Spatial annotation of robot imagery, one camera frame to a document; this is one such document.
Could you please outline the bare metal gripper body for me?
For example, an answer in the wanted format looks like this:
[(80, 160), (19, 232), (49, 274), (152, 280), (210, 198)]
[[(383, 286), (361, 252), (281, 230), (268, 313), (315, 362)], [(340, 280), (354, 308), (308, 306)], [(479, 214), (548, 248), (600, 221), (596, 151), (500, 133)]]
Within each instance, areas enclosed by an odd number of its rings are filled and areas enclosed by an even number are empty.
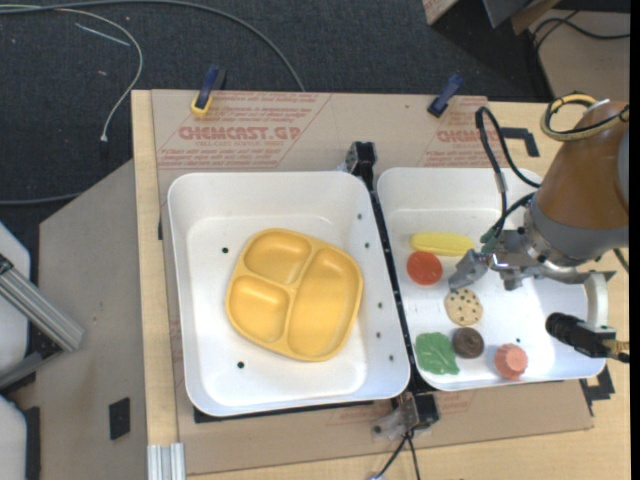
[(549, 248), (539, 235), (529, 235), (524, 227), (503, 231), (491, 254), (491, 269), (498, 272), (507, 267), (528, 267), (532, 276), (546, 278), (564, 284), (584, 284), (592, 274), (602, 274), (606, 281), (614, 271), (579, 271), (577, 263), (557, 255), (558, 250)]

